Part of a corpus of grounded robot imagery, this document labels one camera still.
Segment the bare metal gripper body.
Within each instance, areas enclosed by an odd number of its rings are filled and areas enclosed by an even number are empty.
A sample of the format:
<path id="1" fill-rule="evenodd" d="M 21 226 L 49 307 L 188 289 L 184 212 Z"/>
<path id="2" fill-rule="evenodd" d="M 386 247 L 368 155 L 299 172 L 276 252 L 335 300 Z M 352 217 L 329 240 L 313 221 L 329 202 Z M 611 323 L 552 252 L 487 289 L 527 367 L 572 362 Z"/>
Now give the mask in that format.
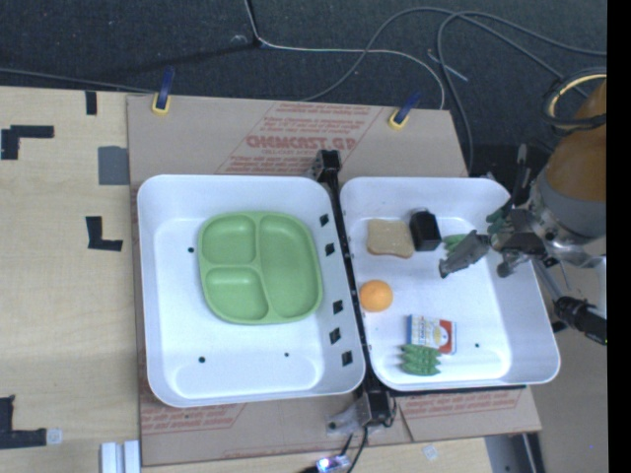
<path id="1" fill-rule="evenodd" d="M 545 267 L 565 262 L 576 267 L 597 267 L 604 254 L 590 254 L 586 245 L 592 237 L 577 234 L 547 210 L 539 214 L 528 209 L 512 209 L 490 217 L 491 247 L 499 252 L 523 252 Z"/>

